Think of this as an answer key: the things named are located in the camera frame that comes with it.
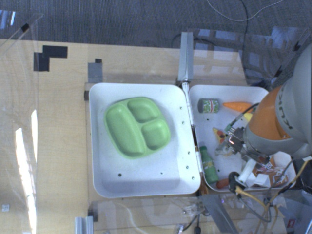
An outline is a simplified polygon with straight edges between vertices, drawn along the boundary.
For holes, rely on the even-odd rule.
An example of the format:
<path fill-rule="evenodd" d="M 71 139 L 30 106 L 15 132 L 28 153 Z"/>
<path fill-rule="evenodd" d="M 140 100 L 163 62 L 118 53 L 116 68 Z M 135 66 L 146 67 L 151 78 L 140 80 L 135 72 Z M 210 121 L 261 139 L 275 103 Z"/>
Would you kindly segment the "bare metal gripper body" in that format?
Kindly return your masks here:
<path fill-rule="evenodd" d="M 267 164 L 270 161 L 268 155 L 260 153 L 247 139 L 246 129 L 230 127 L 228 131 L 229 142 L 233 152 L 240 153 L 244 161 L 254 160 L 259 164 Z"/>

